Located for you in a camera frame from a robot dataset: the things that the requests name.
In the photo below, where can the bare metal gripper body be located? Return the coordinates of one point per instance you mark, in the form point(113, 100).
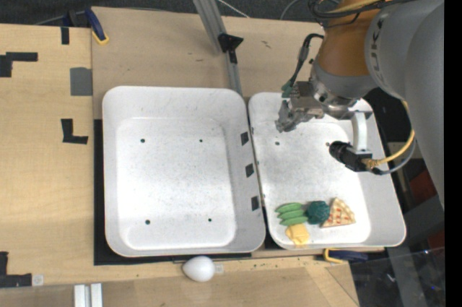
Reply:
point(308, 105)

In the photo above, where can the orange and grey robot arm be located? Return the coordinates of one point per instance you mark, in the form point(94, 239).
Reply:
point(404, 45)

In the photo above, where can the black cylinder on white bracket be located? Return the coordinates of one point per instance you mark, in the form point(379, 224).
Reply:
point(348, 154)

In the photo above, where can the white plastic tray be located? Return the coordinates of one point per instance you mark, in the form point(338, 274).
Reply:
point(177, 175)
point(307, 175)

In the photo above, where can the pizza slice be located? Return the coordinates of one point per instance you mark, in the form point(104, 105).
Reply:
point(338, 214)

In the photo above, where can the green broccoli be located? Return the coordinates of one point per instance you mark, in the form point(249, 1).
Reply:
point(318, 212)

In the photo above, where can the yellow cheese piece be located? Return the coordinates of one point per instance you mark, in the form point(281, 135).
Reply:
point(297, 235)

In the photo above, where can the white egg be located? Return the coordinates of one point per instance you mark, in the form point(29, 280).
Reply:
point(198, 268)

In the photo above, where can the pale wood board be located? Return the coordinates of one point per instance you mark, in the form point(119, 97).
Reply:
point(159, 52)

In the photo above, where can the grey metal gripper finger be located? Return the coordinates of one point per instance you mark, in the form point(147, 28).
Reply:
point(295, 123)
point(282, 119)

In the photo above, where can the green pea pods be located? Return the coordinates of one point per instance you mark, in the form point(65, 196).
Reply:
point(291, 213)

